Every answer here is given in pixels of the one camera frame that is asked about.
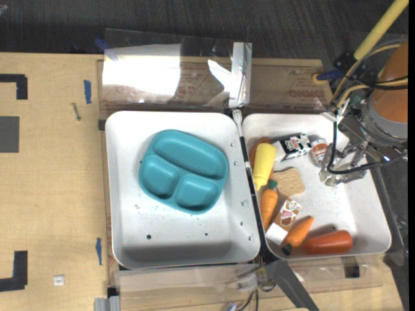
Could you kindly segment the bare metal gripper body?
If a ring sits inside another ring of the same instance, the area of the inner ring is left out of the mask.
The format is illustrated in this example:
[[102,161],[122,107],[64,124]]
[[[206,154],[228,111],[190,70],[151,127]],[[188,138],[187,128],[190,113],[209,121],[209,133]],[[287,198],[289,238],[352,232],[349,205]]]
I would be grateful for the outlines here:
[[342,159],[351,160],[351,168],[372,168],[406,160],[406,141],[389,137],[375,126],[345,117],[338,125],[338,131],[348,138],[340,155]]

